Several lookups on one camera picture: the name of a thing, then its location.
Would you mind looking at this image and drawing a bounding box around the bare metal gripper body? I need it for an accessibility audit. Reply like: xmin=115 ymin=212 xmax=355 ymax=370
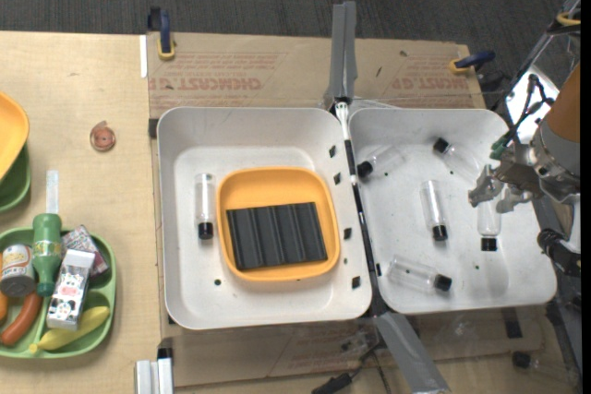
xmin=493 ymin=142 xmax=581 ymax=203

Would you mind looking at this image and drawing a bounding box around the clear plastic bottle black cap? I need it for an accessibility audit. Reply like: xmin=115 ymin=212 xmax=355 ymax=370
xmin=356 ymin=146 xmax=408 ymax=179
xmin=431 ymin=137 xmax=482 ymax=182
xmin=511 ymin=351 xmax=556 ymax=377
xmin=386 ymin=255 xmax=454 ymax=293
xmin=476 ymin=193 xmax=504 ymax=253
xmin=193 ymin=172 xmax=217 ymax=241
xmin=418 ymin=179 xmax=450 ymax=243

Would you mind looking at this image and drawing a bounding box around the white plastic tray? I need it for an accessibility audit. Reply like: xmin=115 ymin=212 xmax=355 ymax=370
xmin=155 ymin=105 xmax=374 ymax=331
xmin=346 ymin=106 xmax=559 ymax=316

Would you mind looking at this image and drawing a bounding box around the thin black and white rod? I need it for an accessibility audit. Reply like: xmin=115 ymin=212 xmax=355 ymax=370
xmin=333 ymin=101 xmax=385 ymax=319

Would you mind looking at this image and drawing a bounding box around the black ribbed rectangular block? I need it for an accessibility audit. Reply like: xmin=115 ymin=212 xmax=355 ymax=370
xmin=224 ymin=201 xmax=330 ymax=272

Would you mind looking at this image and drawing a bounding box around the brown cardboard board red print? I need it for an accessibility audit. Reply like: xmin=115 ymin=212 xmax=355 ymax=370
xmin=145 ymin=30 xmax=545 ymax=388

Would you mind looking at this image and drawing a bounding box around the pink round disc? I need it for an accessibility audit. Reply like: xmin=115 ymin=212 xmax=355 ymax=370
xmin=89 ymin=120 xmax=117 ymax=152

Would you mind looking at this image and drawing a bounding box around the red and white carton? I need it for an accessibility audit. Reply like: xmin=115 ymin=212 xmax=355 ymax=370
xmin=60 ymin=223 xmax=111 ymax=279

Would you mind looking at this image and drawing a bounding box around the green divided plate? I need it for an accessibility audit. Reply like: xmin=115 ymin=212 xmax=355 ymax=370
xmin=0 ymin=226 xmax=118 ymax=360

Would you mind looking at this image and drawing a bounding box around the yellow banana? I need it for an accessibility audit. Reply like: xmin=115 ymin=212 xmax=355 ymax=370
xmin=35 ymin=304 xmax=113 ymax=352

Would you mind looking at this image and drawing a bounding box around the white milk carton cow print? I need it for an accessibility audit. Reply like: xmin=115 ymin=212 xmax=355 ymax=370
xmin=45 ymin=248 xmax=97 ymax=332

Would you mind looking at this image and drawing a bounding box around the green bottle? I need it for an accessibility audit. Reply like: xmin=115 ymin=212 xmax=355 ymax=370
xmin=30 ymin=212 xmax=64 ymax=298

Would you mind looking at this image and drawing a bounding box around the small can yellow label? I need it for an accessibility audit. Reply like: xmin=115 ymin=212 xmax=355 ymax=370
xmin=0 ymin=243 xmax=38 ymax=299

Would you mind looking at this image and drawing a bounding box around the orange sausage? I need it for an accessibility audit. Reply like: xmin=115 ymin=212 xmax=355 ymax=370
xmin=0 ymin=291 xmax=44 ymax=348

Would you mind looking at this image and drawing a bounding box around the black cylinder on white bracket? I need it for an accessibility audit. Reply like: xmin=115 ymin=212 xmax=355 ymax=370
xmin=537 ymin=192 xmax=582 ymax=279

